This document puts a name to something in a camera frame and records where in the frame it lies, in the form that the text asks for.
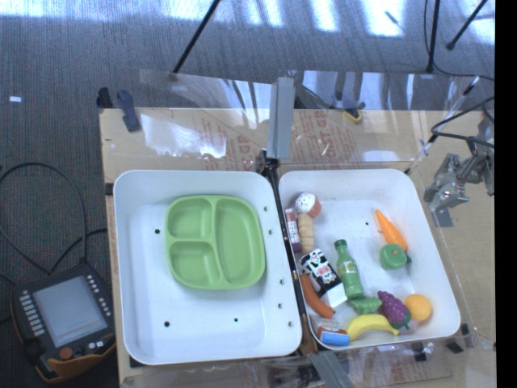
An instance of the button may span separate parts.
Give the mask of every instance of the button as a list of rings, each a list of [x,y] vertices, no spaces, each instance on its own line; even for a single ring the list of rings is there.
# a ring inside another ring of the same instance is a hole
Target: button
[[[59,350],[59,359],[62,361],[70,360],[74,357],[74,351],[72,351],[72,348],[65,346],[64,348],[61,348]]]

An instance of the orange carrot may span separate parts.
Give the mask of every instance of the orange carrot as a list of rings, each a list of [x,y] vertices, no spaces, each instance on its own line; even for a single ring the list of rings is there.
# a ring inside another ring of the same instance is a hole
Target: orange carrot
[[[318,314],[323,318],[330,319],[334,316],[334,309],[328,306],[314,290],[313,284],[310,281],[310,277],[303,274],[300,276],[301,288],[304,292],[304,297],[309,306],[312,307]]]
[[[380,210],[375,210],[375,214],[377,215],[377,220],[380,224],[380,228],[382,229],[382,234],[385,236],[386,242],[388,244],[398,244],[404,249],[404,251],[407,251],[407,243],[397,227],[395,227],[393,223],[380,212]]]

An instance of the yellow banana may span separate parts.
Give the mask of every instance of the yellow banana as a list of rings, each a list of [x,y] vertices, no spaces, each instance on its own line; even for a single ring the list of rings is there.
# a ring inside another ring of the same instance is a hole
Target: yellow banana
[[[383,314],[360,314],[355,316],[348,325],[345,326],[345,331],[350,336],[350,341],[355,340],[365,331],[372,329],[378,331],[388,331],[395,336],[398,335],[399,330],[392,327],[388,319]]]

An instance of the black pole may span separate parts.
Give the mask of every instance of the black pole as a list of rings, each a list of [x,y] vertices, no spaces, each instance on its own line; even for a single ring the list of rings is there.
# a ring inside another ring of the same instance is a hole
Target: black pole
[[[176,67],[172,71],[173,74],[177,74],[179,72],[179,70],[181,69],[183,63],[187,59],[188,53],[190,53],[190,51],[194,47],[194,44],[196,43],[196,41],[200,37],[201,32],[203,31],[204,27],[207,25],[208,21],[210,20],[210,17],[212,16],[212,13],[216,10],[217,5],[219,4],[220,1],[221,0],[214,0],[212,2],[212,5],[208,9],[207,14],[204,16],[203,21],[201,22],[200,26],[195,31],[194,36],[192,37],[190,43],[188,44],[187,48],[183,52],[183,55],[180,57],[180,59],[178,61],[178,64],[176,65]]]
[[[467,27],[470,25],[470,23],[474,20],[474,18],[477,16],[477,13],[479,13],[479,10],[482,9],[482,7],[485,5],[487,0],[481,0],[481,3],[477,5],[476,10],[473,11],[473,13],[470,15],[470,17],[467,19],[463,27],[460,29],[458,34],[454,36],[454,39],[452,39],[449,43],[447,43],[447,49],[453,50],[454,46],[456,45],[456,42],[460,39],[461,35],[463,35],[463,32],[467,30]]]
[[[431,48],[429,49],[429,62],[427,63],[426,72],[431,74],[435,69],[435,46],[436,46],[436,30],[438,29],[438,13],[439,1],[435,0],[435,13],[433,14],[433,28],[431,32]]]

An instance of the screen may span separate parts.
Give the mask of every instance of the screen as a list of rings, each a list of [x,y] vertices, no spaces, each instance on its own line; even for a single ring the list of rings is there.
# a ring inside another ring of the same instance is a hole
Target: screen
[[[56,348],[107,327],[82,276],[38,290],[34,298]]]

